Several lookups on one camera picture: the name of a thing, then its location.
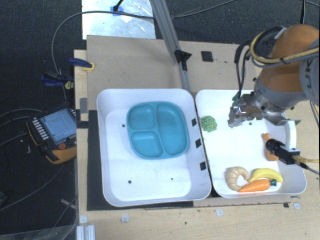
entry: blue plate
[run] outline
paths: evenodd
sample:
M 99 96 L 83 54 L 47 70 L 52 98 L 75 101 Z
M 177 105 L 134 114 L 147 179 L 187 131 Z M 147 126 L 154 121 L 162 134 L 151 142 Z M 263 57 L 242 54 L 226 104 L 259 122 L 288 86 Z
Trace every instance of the blue plate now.
M 144 159 L 168 159 L 189 148 L 185 117 L 169 102 L 147 102 L 133 106 L 127 114 L 131 147 Z

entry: red button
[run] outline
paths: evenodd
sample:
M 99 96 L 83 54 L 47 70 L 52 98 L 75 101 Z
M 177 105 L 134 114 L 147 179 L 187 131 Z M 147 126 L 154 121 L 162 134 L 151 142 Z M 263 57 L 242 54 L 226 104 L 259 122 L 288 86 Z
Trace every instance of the red button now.
M 67 148 L 67 144 L 66 143 L 61 143 L 61 144 L 59 144 L 58 148 L 60 150 L 65 150 Z

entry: toy banana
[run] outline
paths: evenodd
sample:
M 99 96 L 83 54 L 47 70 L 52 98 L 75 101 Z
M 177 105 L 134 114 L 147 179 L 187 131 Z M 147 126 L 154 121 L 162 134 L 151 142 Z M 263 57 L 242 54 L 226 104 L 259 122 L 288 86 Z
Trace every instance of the toy banana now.
M 273 169 L 269 168 L 263 168 L 256 170 L 251 179 L 249 179 L 249 182 L 252 183 L 255 180 L 258 180 L 260 178 L 268 178 L 271 180 L 276 180 L 279 183 L 284 182 L 284 179 L 282 178 L 281 174 Z

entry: black connector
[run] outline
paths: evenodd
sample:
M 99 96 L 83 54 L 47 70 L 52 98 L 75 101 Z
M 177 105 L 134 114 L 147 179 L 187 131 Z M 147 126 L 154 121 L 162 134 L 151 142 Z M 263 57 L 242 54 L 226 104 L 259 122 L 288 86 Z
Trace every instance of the black connector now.
M 300 151 L 287 151 L 284 149 L 285 146 L 281 141 L 275 139 L 270 139 L 265 144 L 266 149 L 278 157 L 281 162 L 286 165 L 295 165 L 297 162 L 293 159 L 293 156 L 300 156 Z

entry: black clamp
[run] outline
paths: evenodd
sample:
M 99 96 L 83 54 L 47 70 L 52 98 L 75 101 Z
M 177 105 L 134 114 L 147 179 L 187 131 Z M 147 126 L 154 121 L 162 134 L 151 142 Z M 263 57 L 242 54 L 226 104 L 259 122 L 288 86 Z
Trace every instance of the black clamp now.
M 192 54 L 191 53 L 187 53 L 187 52 L 182 51 L 182 50 L 176 50 L 174 52 L 174 55 L 175 55 L 176 61 L 178 63 L 180 63 L 180 62 L 182 63 L 182 70 L 183 71 L 188 71 L 187 60 L 190 59 Z

